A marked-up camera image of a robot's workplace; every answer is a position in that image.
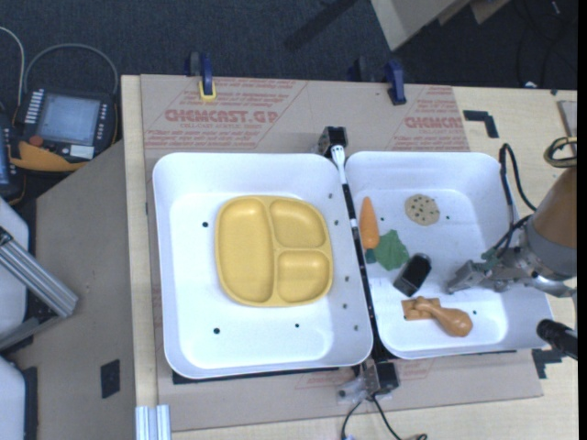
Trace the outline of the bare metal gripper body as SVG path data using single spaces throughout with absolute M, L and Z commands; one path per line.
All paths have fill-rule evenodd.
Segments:
M 557 298 L 572 297 L 567 281 L 576 276 L 576 251 L 567 247 L 510 247 L 482 254 L 482 273 L 502 292 L 514 284 L 532 287 Z

